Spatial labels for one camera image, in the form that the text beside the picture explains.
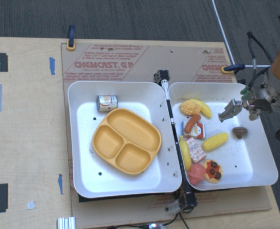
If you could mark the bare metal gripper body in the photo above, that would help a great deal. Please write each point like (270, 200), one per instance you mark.
(261, 105)

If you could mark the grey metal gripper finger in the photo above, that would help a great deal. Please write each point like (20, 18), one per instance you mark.
(230, 110)
(253, 116)

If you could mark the brown mushroom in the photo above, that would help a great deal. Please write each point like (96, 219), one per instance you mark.
(240, 131)

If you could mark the yellow banana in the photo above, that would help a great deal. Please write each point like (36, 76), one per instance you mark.
(185, 154)
(206, 110)

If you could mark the long yellow corn cob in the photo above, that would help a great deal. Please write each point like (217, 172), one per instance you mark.
(215, 141)

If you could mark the white blue and red carton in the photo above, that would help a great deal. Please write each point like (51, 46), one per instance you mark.
(199, 132)

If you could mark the white plastic tray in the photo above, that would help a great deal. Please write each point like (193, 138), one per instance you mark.
(249, 156)
(87, 180)

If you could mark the orange sausage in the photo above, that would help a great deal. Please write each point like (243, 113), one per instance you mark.
(192, 123)

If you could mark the short yellow corn cob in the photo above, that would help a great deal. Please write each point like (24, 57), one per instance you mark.
(189, 107)

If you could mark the thin black and white rod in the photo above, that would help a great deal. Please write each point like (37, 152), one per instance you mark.
(173, 130)

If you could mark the pizza slice with dark toppings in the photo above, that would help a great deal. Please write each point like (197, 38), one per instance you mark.
(213, 172)

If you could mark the pink ice cream toy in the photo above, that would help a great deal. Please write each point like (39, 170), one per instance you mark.
(195, 174)

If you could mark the yellow divided plate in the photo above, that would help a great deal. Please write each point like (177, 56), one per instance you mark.
(127, 128)

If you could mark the brown cardboard board red print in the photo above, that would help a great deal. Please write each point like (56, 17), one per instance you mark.
(135, 61)

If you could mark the small white and orange can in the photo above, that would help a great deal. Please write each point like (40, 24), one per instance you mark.
(107, 103)

